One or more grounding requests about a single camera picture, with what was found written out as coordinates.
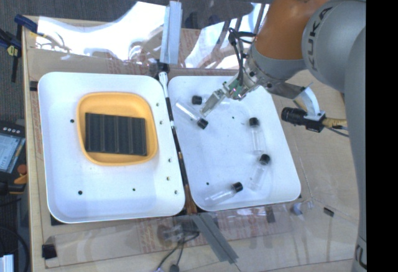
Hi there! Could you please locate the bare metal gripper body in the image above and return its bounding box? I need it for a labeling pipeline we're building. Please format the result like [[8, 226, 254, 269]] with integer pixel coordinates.
[[217, 57, 272, 101]]

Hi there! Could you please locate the clear plastic bottle black cap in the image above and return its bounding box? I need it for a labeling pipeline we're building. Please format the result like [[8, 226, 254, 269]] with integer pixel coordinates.
[[248, 154, 271, 192], [203, 182, 244, 205], [191, 95, 231, 111], [248, 117, 267, 156], [175, 101, 209, 130]]

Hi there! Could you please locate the thin black and white rod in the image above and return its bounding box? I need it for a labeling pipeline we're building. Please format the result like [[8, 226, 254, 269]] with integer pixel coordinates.
[[158, 71, 197, 215]]

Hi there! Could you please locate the white plastic tray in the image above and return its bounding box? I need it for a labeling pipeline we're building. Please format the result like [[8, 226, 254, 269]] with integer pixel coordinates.
[[167, 75, 302, 212], [37, 71, 187, 224]]

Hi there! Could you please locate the yellow rounded dish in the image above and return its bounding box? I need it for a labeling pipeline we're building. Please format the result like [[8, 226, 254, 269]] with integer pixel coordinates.
[[76, 91, 159, 166]]

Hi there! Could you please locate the black ribbed rack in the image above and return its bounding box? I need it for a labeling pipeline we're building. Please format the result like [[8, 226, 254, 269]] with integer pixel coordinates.
[[84, 112, 148, 157]]

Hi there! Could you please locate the brown cardboard board red print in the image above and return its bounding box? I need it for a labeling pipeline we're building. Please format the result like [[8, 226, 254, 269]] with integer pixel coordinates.
[[22, 17, 360, 272]]

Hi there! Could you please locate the black block with thin wires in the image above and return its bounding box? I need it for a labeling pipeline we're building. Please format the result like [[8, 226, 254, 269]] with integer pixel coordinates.
[[175, 216, 200, 233], [149, 60, 171, 76]]

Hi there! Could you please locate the black cylinder on white bracket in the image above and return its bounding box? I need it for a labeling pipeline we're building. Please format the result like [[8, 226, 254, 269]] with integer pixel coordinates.
[[280, 87, 327, 133]]

